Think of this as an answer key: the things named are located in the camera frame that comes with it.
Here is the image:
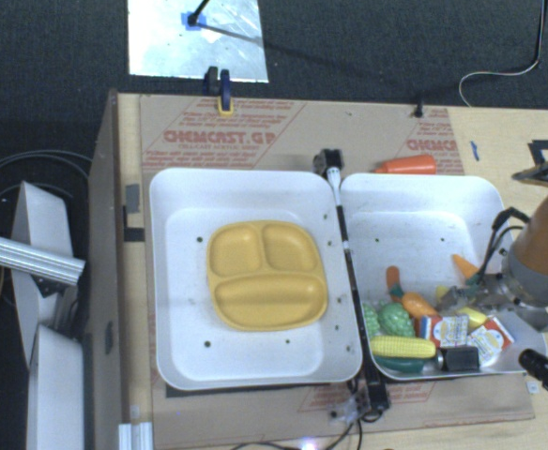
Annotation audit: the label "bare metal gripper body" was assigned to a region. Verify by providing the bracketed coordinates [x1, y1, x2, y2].
[456, 272, 522, 309]

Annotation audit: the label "yellow banana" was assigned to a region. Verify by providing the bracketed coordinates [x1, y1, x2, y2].
[456, 306, 489, 330]

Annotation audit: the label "small orange carrot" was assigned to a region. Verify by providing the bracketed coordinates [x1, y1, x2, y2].
[450, 253, 481, 281]

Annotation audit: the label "red and white carton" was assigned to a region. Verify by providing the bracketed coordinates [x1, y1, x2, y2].
[416, 313, 471, 349]
[465, 316, 515, 363]

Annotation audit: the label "black can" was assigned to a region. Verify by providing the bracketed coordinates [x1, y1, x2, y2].
[434, 344, 481, 372]

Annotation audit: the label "green broccoli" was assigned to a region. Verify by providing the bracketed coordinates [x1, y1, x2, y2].
[377, 301, 417, 338]

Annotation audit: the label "orange carrot with green top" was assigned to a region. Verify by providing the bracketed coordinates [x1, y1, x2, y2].
[385, 265, 405, 303]

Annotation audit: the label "yellow corn cob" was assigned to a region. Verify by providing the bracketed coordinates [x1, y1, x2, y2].
[369, 335, 438, 360]

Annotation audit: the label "white plastic tray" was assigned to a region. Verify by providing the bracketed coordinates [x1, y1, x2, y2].
[339, 172, 548, 383]
[148, 166, 365, 392]

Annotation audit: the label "green grapes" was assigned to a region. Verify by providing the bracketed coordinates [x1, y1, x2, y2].
[361, 301, 382, 340]

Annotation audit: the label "green cucumber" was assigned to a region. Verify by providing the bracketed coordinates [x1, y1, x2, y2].
[372, 354, 426, 374]

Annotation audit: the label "thin black and white rod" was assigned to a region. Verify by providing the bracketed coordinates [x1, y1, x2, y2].
[328, 167, 384, 407]

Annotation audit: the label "large orange carrot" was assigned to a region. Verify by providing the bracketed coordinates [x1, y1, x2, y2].
[373, 153, 439, 176]

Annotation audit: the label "yellow divided plate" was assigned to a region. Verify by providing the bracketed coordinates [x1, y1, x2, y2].
[205, 219, 329, 333]

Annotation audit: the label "brown cardboard board red print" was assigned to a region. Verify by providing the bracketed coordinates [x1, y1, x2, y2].
[138, 94, 537, 450]

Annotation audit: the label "black cylinder on white bracket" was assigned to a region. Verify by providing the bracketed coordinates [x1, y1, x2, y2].
[517, 323, 548, 398]

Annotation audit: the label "black block with thin wires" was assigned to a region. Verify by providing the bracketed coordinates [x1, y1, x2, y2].
[363, 367, 392, 415]
[312, 147, 346, 178]

